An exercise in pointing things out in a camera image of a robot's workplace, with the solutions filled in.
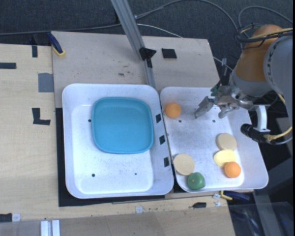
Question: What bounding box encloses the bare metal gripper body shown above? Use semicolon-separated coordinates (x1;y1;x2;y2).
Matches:
212;86;256;110

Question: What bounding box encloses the beige round biscuit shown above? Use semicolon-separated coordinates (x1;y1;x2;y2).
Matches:
215;132;238;151
173;153;196;176

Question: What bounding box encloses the orange ball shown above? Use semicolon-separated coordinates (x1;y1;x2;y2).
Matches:
224;161;242;178
165;102;182;119

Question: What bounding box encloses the white plastic tray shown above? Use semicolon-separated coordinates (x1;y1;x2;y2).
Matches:
159;86;269;194
61;83;175;200

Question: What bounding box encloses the yellow round biscuit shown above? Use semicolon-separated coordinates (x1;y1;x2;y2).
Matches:
213;149;237;168

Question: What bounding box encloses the green apple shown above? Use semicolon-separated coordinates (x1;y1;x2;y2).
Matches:
186;172;206;191

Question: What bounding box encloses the blue plate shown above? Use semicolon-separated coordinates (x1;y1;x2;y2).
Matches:
91;96;155;155

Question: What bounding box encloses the pale wood board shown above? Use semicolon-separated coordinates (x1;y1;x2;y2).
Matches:
51;30;230;207

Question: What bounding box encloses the black cylinder on white bracket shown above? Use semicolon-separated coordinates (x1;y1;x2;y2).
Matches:
240;104;271;143

